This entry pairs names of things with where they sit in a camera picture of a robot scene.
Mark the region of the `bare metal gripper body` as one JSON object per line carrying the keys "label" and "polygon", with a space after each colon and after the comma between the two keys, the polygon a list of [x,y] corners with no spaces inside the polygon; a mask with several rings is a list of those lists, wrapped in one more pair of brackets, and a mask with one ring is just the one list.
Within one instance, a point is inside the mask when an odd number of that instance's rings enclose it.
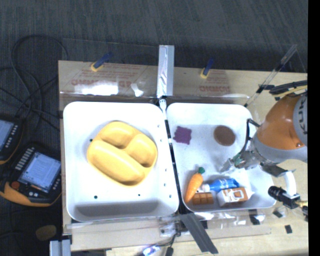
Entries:
{"label": "bare metal gripper body", "polygon": [[275,162],[267,160],[254,150],[239,152],[236,156],[233,157],[233,165],[235,168],[244,168],[246,170],[259,167],[262,171],[274,177],[284,176],[285,173],[288,172],[288,170],[279,167]]}

